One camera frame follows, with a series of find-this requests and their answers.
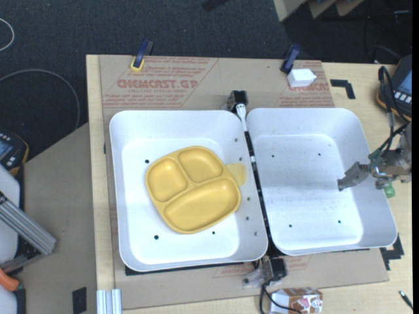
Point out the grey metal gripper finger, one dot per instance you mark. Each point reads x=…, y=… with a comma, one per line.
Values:
x=347, y=182
x=359, y=169

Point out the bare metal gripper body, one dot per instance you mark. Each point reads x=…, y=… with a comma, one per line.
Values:
x=396, y=166

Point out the white plastic tray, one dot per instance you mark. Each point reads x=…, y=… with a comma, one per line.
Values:
x=137, y=208
x=304, y=191

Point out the thin black and white rod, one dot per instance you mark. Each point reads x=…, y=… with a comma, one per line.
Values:
x=258, y=188

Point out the small white box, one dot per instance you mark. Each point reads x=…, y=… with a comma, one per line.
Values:
x=300, y=77

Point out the brown and white carton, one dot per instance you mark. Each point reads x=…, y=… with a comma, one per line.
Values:
x=298, y=301

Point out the yellow divided plate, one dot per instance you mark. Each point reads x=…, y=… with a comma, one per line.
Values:
x=196, y=201

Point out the brown cardboard board red print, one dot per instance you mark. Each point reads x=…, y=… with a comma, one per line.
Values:
x=196, y=83

